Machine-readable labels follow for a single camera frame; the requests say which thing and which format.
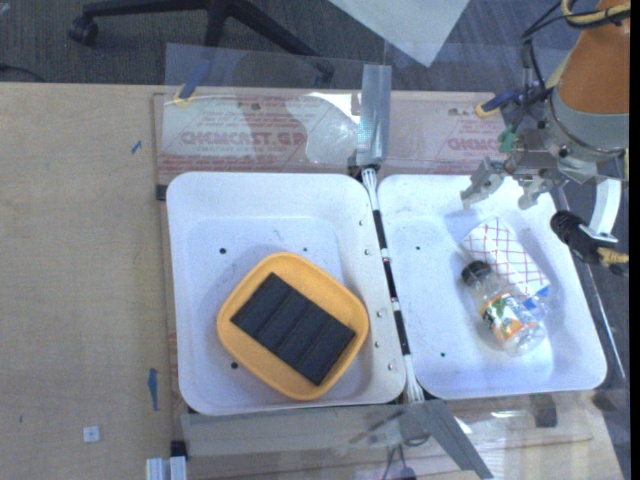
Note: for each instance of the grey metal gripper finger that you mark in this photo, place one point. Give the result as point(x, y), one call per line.
point(480, 184)
point(532, 192)

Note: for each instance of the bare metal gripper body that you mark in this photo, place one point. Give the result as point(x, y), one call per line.
point(542, 155)

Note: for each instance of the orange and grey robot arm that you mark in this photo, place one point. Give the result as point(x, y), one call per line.
point(595, 78)

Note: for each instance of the white packet red crosshatch print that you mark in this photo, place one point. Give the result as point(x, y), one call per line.
point(505, 258)

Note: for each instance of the clear plastic bottle orange label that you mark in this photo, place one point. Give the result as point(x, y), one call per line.
point(510, 318)

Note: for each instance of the white plastic tray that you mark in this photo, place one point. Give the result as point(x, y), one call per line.
point(430, 318)
point(210, 218)

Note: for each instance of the brown cardboard board red print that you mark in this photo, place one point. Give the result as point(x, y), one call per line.
point(260, 133)

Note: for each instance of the dark chocolate bar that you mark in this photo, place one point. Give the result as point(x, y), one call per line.
point(292, 328)

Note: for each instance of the yellow plate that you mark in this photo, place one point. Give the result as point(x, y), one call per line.
point(235, 318)

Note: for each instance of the black office chair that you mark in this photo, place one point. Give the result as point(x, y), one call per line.
point(230, 3)

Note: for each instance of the black cylinder on white bracket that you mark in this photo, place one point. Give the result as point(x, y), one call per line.
point(590, 228)

